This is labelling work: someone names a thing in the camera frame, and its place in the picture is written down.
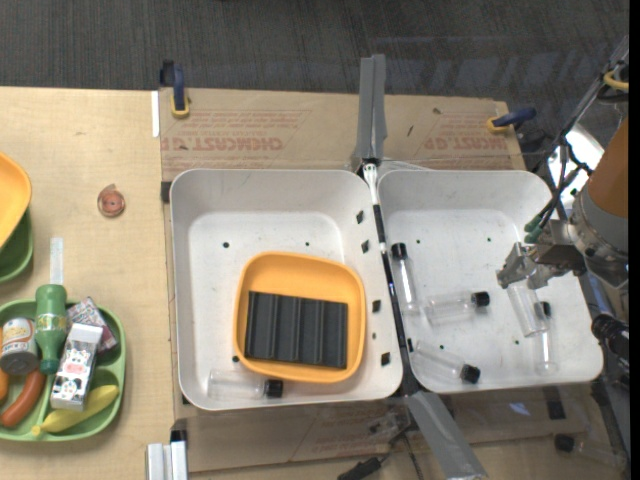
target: yellow cable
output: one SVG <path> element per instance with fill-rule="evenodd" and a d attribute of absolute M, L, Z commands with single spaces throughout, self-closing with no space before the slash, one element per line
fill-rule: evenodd
<path fill-rule="evenodd" d="M 621 82 L 620 80 L 616 80 L 615 78 L 613 78 L 613 70 L 605 73 L 604 83 L 607 84 L 609 87 L 618 89 L 619 91 L 629 90 L 629 82 Z"/>

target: banana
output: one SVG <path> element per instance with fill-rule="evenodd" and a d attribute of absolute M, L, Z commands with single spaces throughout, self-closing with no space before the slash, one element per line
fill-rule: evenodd
<path fill-rule="evenodd" d="M 34 436 L 38 436 L 43 431 L 49 433 L 62 432 L 105 409 L 116 399 L 119 393 L 120 389 L 116 385 L 100 386 L 92 389 L 87 395 L 87 405 L 84 411 L 56 409 L 49 413 L 40 425 L 33 426 L 31 433 Z"/>

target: tin can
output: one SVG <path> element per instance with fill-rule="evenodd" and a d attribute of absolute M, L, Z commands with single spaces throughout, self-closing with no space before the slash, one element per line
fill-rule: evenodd
<path fill-rule="evenodd" d="M 13 318 L 2 327 L 0 368 L 9 375 L 26 375 L 40 363 L 33 320 Z"/>

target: green bottle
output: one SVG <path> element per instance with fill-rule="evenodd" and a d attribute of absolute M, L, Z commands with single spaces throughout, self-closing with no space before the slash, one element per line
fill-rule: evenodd
<path fill-rule="evenodd" d="M 67 339 L 67 291 L 59 284 L 45 284 L 36 290 L 36 343 L 42 350 L 40 371 L 58 371 L 60 352 Z"/>

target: dark gray carpet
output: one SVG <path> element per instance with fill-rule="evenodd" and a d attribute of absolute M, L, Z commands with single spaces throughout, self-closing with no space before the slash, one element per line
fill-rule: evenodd
<path fill-rule="evenodd" d="M 553 132 L 629 33 L 630 0 L 0 0 L 0 85 L 358 91 L 534 106 Z"/>

